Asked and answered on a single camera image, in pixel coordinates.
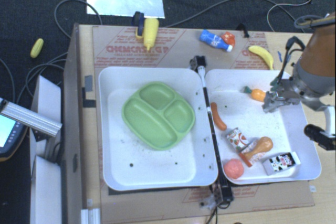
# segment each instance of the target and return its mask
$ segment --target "yellow banana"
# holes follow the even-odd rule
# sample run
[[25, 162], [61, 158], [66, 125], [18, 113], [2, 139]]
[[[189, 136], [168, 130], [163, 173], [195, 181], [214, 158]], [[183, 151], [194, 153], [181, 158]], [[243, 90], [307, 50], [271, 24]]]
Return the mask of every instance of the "yellow banana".
[[248, 50], [250, 52], [253, 52], [256, 55], [259, 55], [260, 57], [262, 57], [262, 59], [265, 61], [265, 63], [268, 65], [270, 70], [273, 70], [273, 56], [263, 47], [261, 46], [250, 46], [248, 47]]

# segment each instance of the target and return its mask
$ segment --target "white tray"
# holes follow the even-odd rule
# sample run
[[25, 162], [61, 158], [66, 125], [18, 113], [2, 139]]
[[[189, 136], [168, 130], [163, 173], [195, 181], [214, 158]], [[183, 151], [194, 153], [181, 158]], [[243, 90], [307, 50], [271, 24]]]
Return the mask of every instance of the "white tray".
[[263, 103], [243, 93], [245, 86], [251, 89], [269, 90], [270, 82], [278, 73], [279, 71], [267, 70], [214, 69], [206, 75], [209, 99], [217, 103], [219, 115], [227, 125], [226, 131], [215, 127], [219, 153], [224, 163], [231, 158], [239, 159], [225, 138], [225, 135], [236, 127], [249, 141], [262, 136], [272, 139], [274, 146], [262, 159], [277, 153], [295, 151], [301, 160], [300, 166], [271, 176], [266, 174], [261, 161], [256, 162], [251, 168], [243, 162], [244, 174], [238, 179], [229, 179], [235, 184], [313, 180], [321, 173], [321, 164], [314, 142], [303, 132], [307, 120], [302, 105], [282, 106], [274, 113], [264, 113], [261, 107]]
[[[124, 123], [125, 101], [149, 82], [172, 87], [192, 106], [195, 124], [173, 148], [157, 151]], [[109, 67], [99, 75], [103, 175], [115, 190], [211, 185], [218, 168], [203, 87], [197, 73], [180, 68]]]

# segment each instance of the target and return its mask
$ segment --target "black carpet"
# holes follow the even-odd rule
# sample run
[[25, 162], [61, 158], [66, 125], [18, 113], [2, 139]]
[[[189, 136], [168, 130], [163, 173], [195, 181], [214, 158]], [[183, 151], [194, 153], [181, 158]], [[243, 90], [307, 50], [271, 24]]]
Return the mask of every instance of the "black carpet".
[[[61, 0], [0, 0], [0, 58], [10, 68], [19, 95], [28, 71], [36, 65], [46, 63], [67, 51], [69, 39], [61, 33], [54, 22], [54, 9]], [[201, 10], [223, 0], [163, 0], [166, 19], [160, 21], [166, 26], [186, 19]], [[300, 4], [306, 0], [272, 0], [276, 3]], [[268, 10], [273, 4], [264, 0], [236, 0], [217, 6], [207, 13], [189, 20], [177, 27], [235, 29], [243, 23], [248, 30], [271, 31], [266, 21]], [[312, 3], [285, 7], [295, 18], [315, 14], [324, 16], [335, 10], [335, 0], [312, 0]], [[58, 18], [63, 28], [70, 33], [75, 22], [97, 24], [94, 15], [86, 14], [81, 3], [67, 3], [60, 7]], [[130, 17], [103, 16], [105, 25], [130, 25]], [[279, 8], [270, 14], [275, 31], [299, 32], [293, 21]], [[45, 45], [40, 56], [29, 56], [37, 38], [43, 38]], [[48, 68], [44, 76], [58, 83], [61, 71]], [[0, 97], [13, 99], [12, 86], [6, 69], [0, 65]], [[30, 107], [31, 97], [25, 92], [20, 105]], [[29, 223], [30, 178], [29, 139], [26, 138], [16, 154], [8, 161], [0, 163], [0, 222], [2, 224]]]

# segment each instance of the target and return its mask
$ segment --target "table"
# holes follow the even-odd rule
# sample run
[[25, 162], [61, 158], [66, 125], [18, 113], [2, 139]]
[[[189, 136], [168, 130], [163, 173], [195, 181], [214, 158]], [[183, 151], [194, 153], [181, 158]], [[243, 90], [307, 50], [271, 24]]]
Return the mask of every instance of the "table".
[[[79, 43], [80, 43], [80, 58], [81, 58], [81, 81], [84, 85], [85, 76], [93, 74], [93, 26], [79, 26]], [[305, 44], [310, 38], [310, 34], [295, 34]], [[269, 50], [274, 57], [274, 68], [280, 70], [281, 62], [278, 58], [278, 51], [285, 54], [285, 44], [288, 38], [292, 37], [291, 33], [265, 33]], [[291, 61], [296, 62], [299, 54], [293, 55]], [[286, 71], [291, 73], [290, 65]], [[95, 99], [95, 93], [87, 92], [87, 99]], [[335, 105], [334, 96], [327, 96], [322, 99], [327, 104]], [[324, 127], [324, 114], [313, 112], [304, 106], [304, 111], [309, 123]], [[92, 133], [97, 133], [97, 117], [96, 109], [89, 108], [83, 110], [83, 145], [85, 151], [83, 163], [85, 163], [85, 179], [86, 196], [91, 199], [93, 208], [100, 207], [100, 179], [99, 179], [99, 161], [97, 137]], [[336, 205], [336, 176], [335, 176], [335, 152], [326, 152], [317, 146], [317, 151], [322, 165], [322, 173], [319, 178], [310, 182], [313, 193], [315, 206], [290, 208], [285, 210], [270, 210], [259, 212], [247, 212], [243, 214], [225, 214], [218, 216], [219, 223], [236, 223], [242, 224], [259, 224], [259, 223], [333, 223], [336, 219], [334, 210]], [[187, 223], [205, 223], [208, 216], [180, 218], [171, 220], [156, 220], [142, 223], [148, 224], [187, 224]]]

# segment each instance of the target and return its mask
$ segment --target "screen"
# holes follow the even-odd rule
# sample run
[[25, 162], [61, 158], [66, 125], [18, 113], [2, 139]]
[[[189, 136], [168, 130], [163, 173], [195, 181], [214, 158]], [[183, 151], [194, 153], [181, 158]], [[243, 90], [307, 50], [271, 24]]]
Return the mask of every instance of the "screen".
[[0, 147], [4, 147], [15, 125], [14, 120], [0, 115]]

